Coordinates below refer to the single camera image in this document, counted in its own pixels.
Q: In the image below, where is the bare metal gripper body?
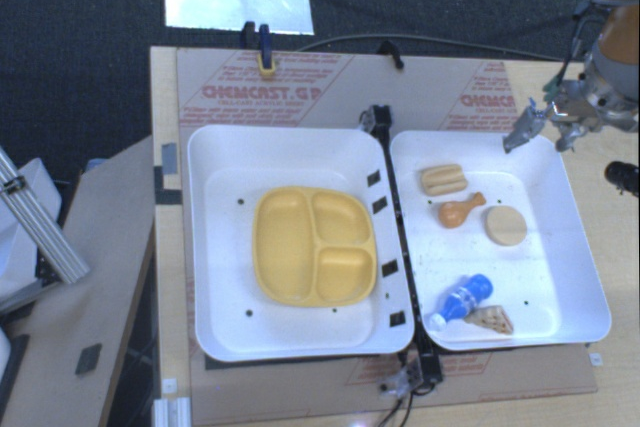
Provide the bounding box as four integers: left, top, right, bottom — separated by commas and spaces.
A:
548, 78, 640, 134

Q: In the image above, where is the tan toy hot dog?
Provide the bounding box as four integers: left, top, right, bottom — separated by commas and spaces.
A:
419, 163, 469, 197

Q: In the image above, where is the round beige biscuit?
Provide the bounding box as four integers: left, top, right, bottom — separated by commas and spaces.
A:
481, 205, 528, 247

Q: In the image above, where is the orange toy chicken drumstick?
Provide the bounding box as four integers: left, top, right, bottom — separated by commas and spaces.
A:
438, 191, 488, 231

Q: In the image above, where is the white plastic tray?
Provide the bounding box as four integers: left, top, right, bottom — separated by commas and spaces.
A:
389, 129, 613, 352
186, 124, 417, 363

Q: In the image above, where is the thin black rod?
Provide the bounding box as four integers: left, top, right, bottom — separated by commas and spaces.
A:
380, 133, 427, 352

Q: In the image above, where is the blue bottle with white cap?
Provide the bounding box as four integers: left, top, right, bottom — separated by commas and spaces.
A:
424, 273, 495, 332

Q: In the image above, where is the brown cardboard board red print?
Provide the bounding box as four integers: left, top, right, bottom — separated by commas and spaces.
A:
175, 46, 599, 427

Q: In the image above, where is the yellow divided plate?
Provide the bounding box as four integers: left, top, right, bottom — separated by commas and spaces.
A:
251, 185, 378, 308

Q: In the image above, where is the black block with thin wires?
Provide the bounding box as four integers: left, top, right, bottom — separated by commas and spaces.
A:
359, 104, 394, 137
416, 348, 445, 387

